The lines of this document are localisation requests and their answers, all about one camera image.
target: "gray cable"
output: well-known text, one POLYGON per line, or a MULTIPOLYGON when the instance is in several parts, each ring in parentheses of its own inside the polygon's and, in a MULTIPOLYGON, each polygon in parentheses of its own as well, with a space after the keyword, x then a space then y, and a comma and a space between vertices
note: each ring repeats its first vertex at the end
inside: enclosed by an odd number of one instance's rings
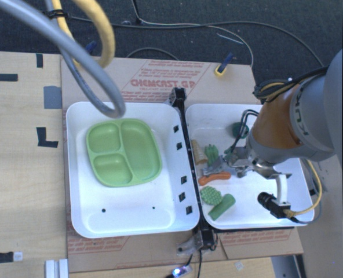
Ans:
POLYGON ((99 66, 99 64, 92 59, 83 47, 67 36, 54 22, 50 21, 42 13, 22 0, 0 0, 0 9, 36 30, 59 47, 60 51, 63 52, 62 55, 78 85, 90 102, 100 112, 110 118, 120 118, 124 115, 125 103, 119 89, 112 79, 99 66), (81 77, 75 64, 70 64, 70 62, 72 62, 71 57, 79 62, 82 67, 99 83, 112 101, 114 109, 106 106, 92 92, 90 87, 81 77))

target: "black cable tie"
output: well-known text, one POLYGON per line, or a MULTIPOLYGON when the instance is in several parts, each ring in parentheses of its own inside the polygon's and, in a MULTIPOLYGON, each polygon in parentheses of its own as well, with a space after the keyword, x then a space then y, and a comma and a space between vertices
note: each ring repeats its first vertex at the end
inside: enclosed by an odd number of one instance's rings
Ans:
POLYGON ((53 9, 51 11, 43 11, 43 13, 51 20, 55 19, 56 17, 64 17, 66 19, 70 18, 70 14, 68 12, 64 12, 62 9, 53 9))

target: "yellow cable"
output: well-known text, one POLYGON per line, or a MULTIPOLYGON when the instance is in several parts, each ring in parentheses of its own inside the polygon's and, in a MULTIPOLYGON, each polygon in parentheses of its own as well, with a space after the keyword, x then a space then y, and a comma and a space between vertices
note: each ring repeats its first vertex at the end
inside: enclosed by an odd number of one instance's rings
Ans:
MULTIPOLYGON (((102 54, 98 63, 102 67, 110 64, 115 56, 115 36, 110 21, 105 15, 102 7, 96 0, 73 0, 75 4, 84 11, 84 13, 91 19, 98 30, 98 34, 102 43, 102 54)), ((60 0, 52 0, 55 9, 62 9, 60 0)), ((57 18, 60 28, 72 39, 72 33, 68 28, 66 19, 64 17, 57 18)))
POLYGON ((309 165, 309 167, 311 168, 315 178, 316 178, 316 181, 317 181, 317 184, 318 184, 318 197, 316 199, 316 202, 311 205, 311 207, 305 209, 305 210, 302 210, 302 211, 292 211, 292 210, 285 210, 284 212, 286 213, 286 215, 288 216, 288 218, 291 218, 291 217, 294 217, 294 216, 297 216, 297 215, 300 215, 300 214, 304 214, 304 213, 307 213, 311 210, 313 210, 314 208, 317 207, 317 205, 320 203, 321 201, 321 197, 322 197, 322 185, 321 185, 321 180, 315 170, 315 168, 313 167, 312 163, 309 161, 309 160, 306 160, 307 164, 309 165))

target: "black connector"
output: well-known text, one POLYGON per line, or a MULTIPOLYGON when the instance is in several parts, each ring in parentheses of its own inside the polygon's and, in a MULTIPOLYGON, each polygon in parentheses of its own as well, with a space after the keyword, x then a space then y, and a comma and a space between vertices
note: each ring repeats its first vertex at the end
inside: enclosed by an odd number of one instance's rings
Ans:
POLYGON ((258 195, 258 202, 276 218, 287 218, 284 210, 290 209, 290 204, 287 202, 279 203, 274 195, 266 192, 261 192, 258 195))

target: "black fabric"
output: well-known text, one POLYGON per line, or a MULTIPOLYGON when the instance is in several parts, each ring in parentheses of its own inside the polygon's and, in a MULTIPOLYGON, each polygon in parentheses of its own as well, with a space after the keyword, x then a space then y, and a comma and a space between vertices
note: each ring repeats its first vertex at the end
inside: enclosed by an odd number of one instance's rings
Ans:
MULTIPOLYGON (((41 11, 45 10, 43 0, 25 1, 41 11)), ((61 2, 63 11, 85 17, 73 2, 61 2)), ((137 23, 131 0, 98 2, 112 23, 137 23)), ((320 67, 321 63, 300 41, 314 51, 323 65, 330 64, 342 49, 343 0, 136 0, 136 4, 140 17, 153 23, 241 21, 221 27, 238 34, 251 47, 257 83, 274 78, 295 78, 320 67)), ((98 42, 93 55, 100 54, 100 40, 91 23, 70 20, 70 29, 82 46, 91 41, 98 42)), ((154 47, 185 61, 222 62, 232 52, 232 63, 251 63, 250 52, 245 45, 222 38, 217 33, 239 40, 237 37, 215 28, 136 30, 114 27, 114 30, 117 57, 126 57, 136 49, 154 47)), ((59 53, 48 40, 2 11, 0 50, 59 53)), ((170 60, 167 54, 156 50, 137 52, 134 57, 170 60)))

